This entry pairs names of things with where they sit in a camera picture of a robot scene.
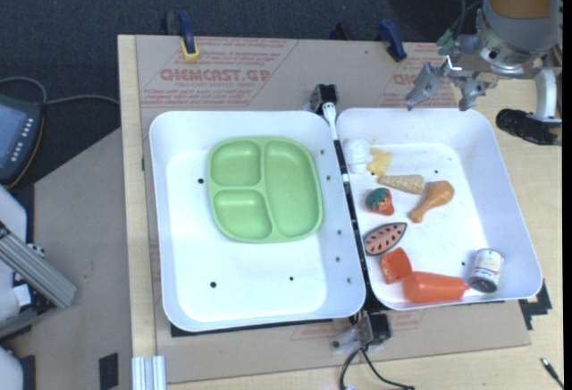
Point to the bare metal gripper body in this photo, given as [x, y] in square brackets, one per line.
[485, 59]

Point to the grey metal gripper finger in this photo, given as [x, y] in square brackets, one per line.
[422, 88]
[469, 93]

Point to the yellow cheese wedge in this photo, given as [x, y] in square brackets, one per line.
[380, 161]

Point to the beige ice cream cone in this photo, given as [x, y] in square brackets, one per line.
[404, 183]

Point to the thin black and white rod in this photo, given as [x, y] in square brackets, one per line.
[342, 164]

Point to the orange chicken drumstick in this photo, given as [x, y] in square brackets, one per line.
[431, 200]

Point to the red strawberry with green top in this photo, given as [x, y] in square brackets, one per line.
[380, 201]

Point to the white plastic tray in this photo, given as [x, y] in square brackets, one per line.
[250, 281]
[473, 227]

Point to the pink watermelon slice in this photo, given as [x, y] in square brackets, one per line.
[384, 238]

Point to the brown cardboard board red print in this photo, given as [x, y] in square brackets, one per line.
[268, 66]

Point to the small white can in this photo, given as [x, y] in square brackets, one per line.
[486, 269]

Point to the orange toy cup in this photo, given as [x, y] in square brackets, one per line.
[395, 265]

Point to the green divided plate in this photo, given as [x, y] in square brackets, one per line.
[264, 189]

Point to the orange carrot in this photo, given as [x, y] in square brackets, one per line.
[433, 287]

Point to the black cylinder on white bracket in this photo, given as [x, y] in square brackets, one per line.
[534, 120]

